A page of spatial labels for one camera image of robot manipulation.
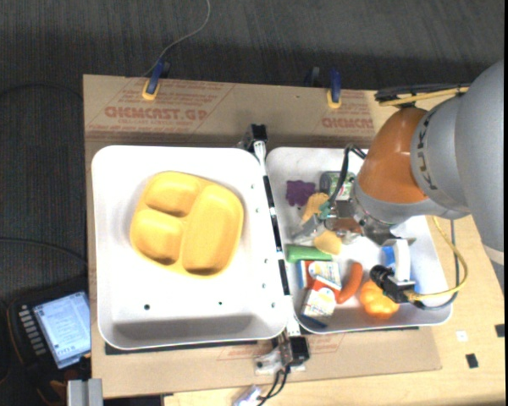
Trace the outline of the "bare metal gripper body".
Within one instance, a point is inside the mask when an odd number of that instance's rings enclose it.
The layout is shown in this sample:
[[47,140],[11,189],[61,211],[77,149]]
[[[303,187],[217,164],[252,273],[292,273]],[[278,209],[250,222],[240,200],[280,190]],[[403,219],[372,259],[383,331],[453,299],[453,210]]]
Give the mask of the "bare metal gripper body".
[[323,225],[338,236],[348,234],[362,235],[362,226],[354,218],[355,207],[349,200],[337,200],[329,207],[329,213],[323,219]]

